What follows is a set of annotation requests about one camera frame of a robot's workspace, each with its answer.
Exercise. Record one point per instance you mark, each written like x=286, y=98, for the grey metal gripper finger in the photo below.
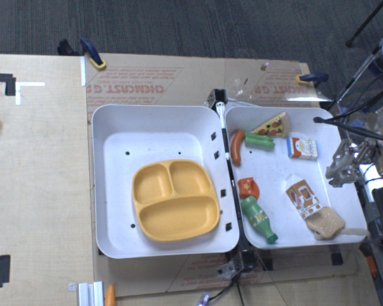
x=341, y=155
x=346, y=177

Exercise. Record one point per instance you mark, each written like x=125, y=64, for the brown cardboard board red print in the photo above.
x=140, y=84

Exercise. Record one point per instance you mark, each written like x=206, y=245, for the green toy bottle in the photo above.
x=257, y=215

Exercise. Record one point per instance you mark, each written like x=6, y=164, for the thin black and white rod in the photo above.
x=224, y=132

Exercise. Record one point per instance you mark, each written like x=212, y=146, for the beige toy bread slice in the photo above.
x=327, y=223

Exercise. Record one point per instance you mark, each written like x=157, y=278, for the orange toy sausage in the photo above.
x=236, y=148

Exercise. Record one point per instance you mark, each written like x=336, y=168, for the brown and white carton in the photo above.
x=303, y=199

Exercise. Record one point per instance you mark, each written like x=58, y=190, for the toy pizza slice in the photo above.
x=274, y=127

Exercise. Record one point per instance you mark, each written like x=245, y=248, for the orange toy carrot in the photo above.
x=110, y=296

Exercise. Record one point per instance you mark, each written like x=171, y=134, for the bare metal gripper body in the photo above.
x=367, y=153

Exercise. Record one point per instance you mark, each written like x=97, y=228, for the white plastic tray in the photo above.
x=115, y=123
x=274, y=171

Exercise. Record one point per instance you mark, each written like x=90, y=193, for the yellow divided plate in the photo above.
x=178, y=215

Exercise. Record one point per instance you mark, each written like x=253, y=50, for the white orange and blue carton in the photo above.
x=301, y=148

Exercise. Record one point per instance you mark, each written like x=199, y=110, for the green toy bean pods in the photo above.
x=258, y=140

